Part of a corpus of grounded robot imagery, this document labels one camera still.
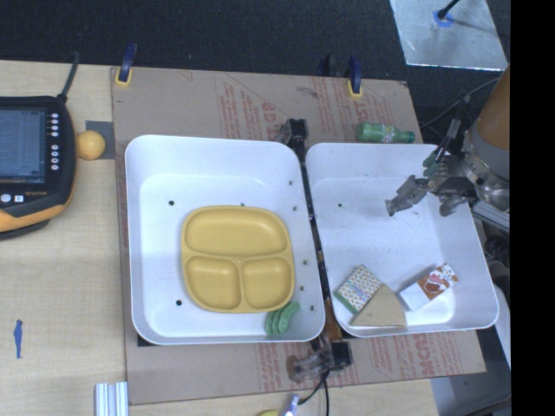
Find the wooden table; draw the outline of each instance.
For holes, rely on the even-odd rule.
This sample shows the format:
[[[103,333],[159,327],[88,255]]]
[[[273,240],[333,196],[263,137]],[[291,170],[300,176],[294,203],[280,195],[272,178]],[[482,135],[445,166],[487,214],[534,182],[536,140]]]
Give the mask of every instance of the wooden table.
[[[0,61],[0,95],[57,95],[68,63]],[[80,65],[69,90],[76,132],[113,121],[109,66]],[[95,384],[126,380],[115,169],[79,160],[69,208],[0,241],[0,414],[92,415]],[[21,358],[14,329],[23,322]],[[256,416],[288,393],[131,406],[131,415]],[[323,391],[298,415],[325,414]],[[330,389],[333,415],[435,415],[429,380]]]

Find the black device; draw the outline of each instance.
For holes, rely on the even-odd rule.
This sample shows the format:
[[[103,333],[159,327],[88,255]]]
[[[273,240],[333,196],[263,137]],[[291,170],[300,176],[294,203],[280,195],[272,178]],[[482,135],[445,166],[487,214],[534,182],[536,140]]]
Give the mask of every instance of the black device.
[[[42,228],[68,206],[75,187],[75,129],[64,91],[0,97],[0,240]]]

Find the beige triangle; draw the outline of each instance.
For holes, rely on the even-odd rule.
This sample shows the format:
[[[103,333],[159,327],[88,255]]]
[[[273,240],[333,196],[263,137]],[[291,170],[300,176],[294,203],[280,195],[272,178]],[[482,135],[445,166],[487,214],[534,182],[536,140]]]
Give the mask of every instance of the beige triangle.
[[[406,327],[407,318],[395,293],[383,284],[353,318],[357,327]]]

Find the cardboard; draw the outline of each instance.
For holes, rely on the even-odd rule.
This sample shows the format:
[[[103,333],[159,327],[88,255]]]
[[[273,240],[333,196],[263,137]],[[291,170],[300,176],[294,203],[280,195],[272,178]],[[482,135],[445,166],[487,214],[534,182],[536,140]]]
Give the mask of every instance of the cardboard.
[[[274,140],[288,119],[306,119],[309,138],[354,142],[361,121],[421,135],[410,94],[398,81],[362,81],[362,97],[349,95],[336,77],[255,75],[135,68],[128,87],[112,96],[120,219],[127,384],[132,405],[241,394],[311,389],[292,381],[286,363],[312,353],[303,343],[152,346],[134,330],[130,309],[124,152],[142,134]],[[349,339],[353,364],[330,387],[414,380],[485,371],[475,331]]]

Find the screen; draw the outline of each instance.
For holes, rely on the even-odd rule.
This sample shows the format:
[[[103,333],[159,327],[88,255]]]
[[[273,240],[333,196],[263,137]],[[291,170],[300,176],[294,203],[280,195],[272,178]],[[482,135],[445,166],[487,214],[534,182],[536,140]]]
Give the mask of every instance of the screen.
[[[44,183],[46,110],[0,109],[0,183]]]

